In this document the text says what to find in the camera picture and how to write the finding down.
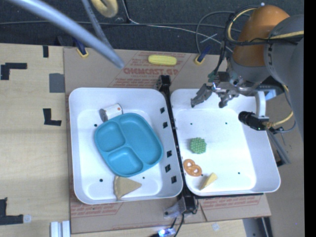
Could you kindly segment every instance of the pretzel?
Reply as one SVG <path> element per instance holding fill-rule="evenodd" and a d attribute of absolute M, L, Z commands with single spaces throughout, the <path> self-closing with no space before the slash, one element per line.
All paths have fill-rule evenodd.
<path fill-rule="evenodd" d="M 195 162 L 191 159 L 186 159 L 183 162 L 183 167 L 190 176 L 200 176 L 202 174 L 201 167 L 199 165 L 196 165 Z"/>

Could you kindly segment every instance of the wooden surface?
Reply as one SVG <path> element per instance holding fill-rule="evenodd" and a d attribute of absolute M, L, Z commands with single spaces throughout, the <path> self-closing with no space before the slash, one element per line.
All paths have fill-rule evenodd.
<path fill-rule="evenodd" d="M 31 215 L 30 223 L 0 226 L 1 237 L 48 237 L 49 224 L 69 215 L 69 180 L 66 143 L 65 94 L 49 93 L 49 74 L 64 73 L 63 48 L 0 44 L 0 64 L 27 63 L 0 80 L 0 199 L 7 200 L 7 215 Z M 44 125 L 43 109 L 61 126 Z M 76 234 L 78 237 L 147 237 L 158 228 Z M 245 237 L 242 220 L 185 224 L 179 235 Z"/>

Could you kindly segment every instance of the yellow clip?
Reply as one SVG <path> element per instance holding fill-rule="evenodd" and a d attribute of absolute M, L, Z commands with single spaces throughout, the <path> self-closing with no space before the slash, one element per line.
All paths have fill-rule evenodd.
<path fill-rule="evenodd" d="M 195 64 L 197 64 L 197 65 L 201 65 L 203 62 L 204 62 L 204 60 L 205 60 L 205 58 L 203 58 L 200 62 L 198 61 L 198 58 L 200 57 L 200 55 L 198 55 L 195 59 L 194 59 L 194 63 Z"/>
<path fill-rule="evenodd" d="M 85 54 L 82 54 L 82 53 L 80 52 L 80 50 L 77 48 L 77 52 L 78 52 L 78 54 L 79 54 L 82 58 L 85 58 L 85 57 L 87 57 L 87 56 L 89 55 L 89 53 L 88 53 L 87 50 L 85 51 Z"/>
<path fill-rule="evenodd" d="M 177 64 L 177 58 L 171 55 L 152 54 L 148 56 L 148 62 L 156 65 L 174 66 Z"/>

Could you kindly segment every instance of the blue plate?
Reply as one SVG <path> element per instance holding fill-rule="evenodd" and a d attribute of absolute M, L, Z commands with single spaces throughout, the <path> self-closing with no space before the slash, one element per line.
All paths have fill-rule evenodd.
<path fill-rule="evenodd" d="M 104 122 L 96 129 L 94 141 L 111 171 L 123 177 L 153 167 L 163 154 L 154 130 L 136 113 L 122 114 Z"/>

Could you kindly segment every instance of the green toy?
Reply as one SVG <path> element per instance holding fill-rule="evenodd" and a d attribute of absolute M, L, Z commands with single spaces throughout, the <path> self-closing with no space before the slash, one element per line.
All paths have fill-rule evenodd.
<path fill-rule="evenodd" d="M 194 138 L 190 141 L 190 149 L 195 154 L 206 152 L 206 142 L 202 138 Z"/>

